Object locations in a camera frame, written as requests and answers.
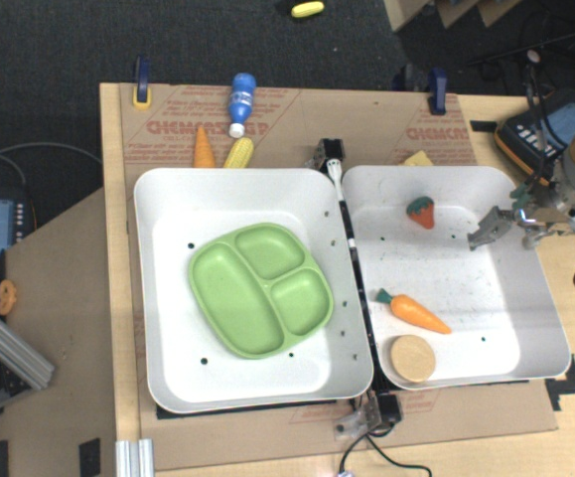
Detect red strawberry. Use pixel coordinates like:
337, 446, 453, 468
405, 195, 437, 231

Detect plain orange carrot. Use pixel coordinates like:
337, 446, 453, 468
192, 125, 217, 170

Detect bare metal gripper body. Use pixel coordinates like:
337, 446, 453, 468
508, 182, 575, 240

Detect yellow cheese wedge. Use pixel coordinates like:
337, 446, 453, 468
397, 149, 435, 168

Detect green divided plate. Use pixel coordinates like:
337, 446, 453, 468
188, 222, 336, 361

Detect yellow oval toy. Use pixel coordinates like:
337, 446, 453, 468
290, 0, 327, 20

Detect thin black and white rod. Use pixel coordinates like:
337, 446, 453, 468
326, 159, 383, 398

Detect brown cardboard board red print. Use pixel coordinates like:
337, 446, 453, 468
117, 82, 574, 472

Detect black block with thin wires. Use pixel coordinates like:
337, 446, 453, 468
333, 393, 404, 442
305, 137, 346, 172

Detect round tan biscuit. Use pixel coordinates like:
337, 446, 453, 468
389, 334, 438, 384

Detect orange carrot with green top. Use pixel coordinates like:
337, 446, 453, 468
375, 287, 454, 336

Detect white plastic tray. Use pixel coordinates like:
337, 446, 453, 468
132, 167, 375, 415
340, 164, 573, 393

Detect yellow corn cob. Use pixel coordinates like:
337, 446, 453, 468
222, 136, 256, 170

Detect blue plastic bottle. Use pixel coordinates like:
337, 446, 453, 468
226, 72, 258, 140

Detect orange pretzel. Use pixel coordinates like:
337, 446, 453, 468
0, 278, 19, 317

